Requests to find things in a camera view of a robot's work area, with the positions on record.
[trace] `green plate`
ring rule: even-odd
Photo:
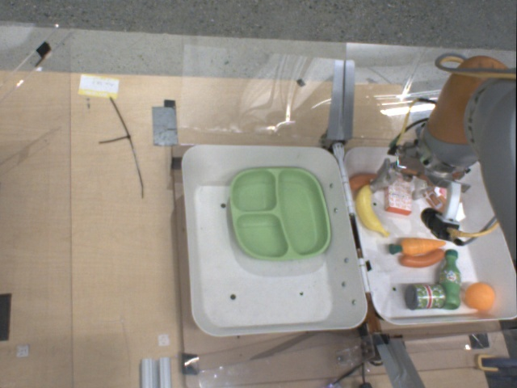
[[[230,210],[239,245],[257,259],[303,259],[329,246],[322,187],[301,168],[240,172],[231,185]]]

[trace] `can lid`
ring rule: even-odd
[[[409,285],[404,293],[404,300],[408,309],[415,310],[418,308],[417,289],[414,285]]]
[[[396,255],[402,251],[402,246],[400,244],[390,244],[388,250],[392,255]]]
[[[449,250],[445,251],[445,255],[453,255],[454,257],[458,258],[458,251],[449,249]]]

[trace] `yellow sticky note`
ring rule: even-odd
[[[119,79],[82,74],[79,94],[96,98],[116,99],[119,94]]]

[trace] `wooden surface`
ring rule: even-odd
[[[160,356],[171,357],[173,386],[185,386],[180,352],[218,352],[282,336],[213,338],[194,324],[181,173],[169,170],[171,148],[153,145],[151,107],[175,99],[180,126],[200,123],[190,132],[183,128],[183,142],[316,145],[326,110],[309,107],[329,98],[329,84],[309,83],[303,95],[296,91],[304,88],[288,82],[118,78],[116,102],[135,144],[143,199],[127,140],[99,144],[124,135],[114,109],[107,99],[77,95],[78,75],[36,74],[30,86],[0,105],[0,293],[13,294],[11,337],[0,343],[1,388],[137,388],[141,359]],[[378,105],[367,98],[373,89],[360,88],[362,95],[356,97],[366,105],[364,115],[356,117],[360,135],[389,139],[391,126],[384,133],[369,126],[378,114]],[[275,93],[287,94],[285,102],[259,108],[267,102],[264,96]],[[284,125],[279,131],[287,129],[291,138],[279,131],[251,136],[258,127],[278,123],[289,100],[301,126]],[[235,108],[253,111],[253,119],[237,120],[239,126],[228,131]],[[396,127],[400,119],[389,122]],[[168,346],[158,345],[160,335],[168,335]],[[20,344],[30,344],[29,357],[16,357]],[[434,366],[432,358],[445,357],[439,344],[427,345],[431,353],[410,346],[417,366],[427,369],[421,375],[428,386],[456,386],[458,378],[472,388],[486,386],[461,346],[448,349],[447,364]],[[389,384],[382,367],[368,375],[374,386]],[[343,386],[357,381],[353,377]],[[328,380],[269,386],[322,382]]]

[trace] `carrot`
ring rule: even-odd
[[[405,255],[423,255],[445,246],[445,241],[433,238],[403,238],[400,244],[390,244],[389,252],[394,255],[401,251]]]
[[[426,268],[437,264],[445,257],[445,251],[436,249],[426,253],[425,255],[403,255],[401,257],[401,265],[407,268]]]
[[[361,173],[353,175],[349,179],[350,189],[352,190],[352,192],[355,192],[364,185],[370,184],[370,181],[372,181],[375,177],[377,177],[377,174]]]

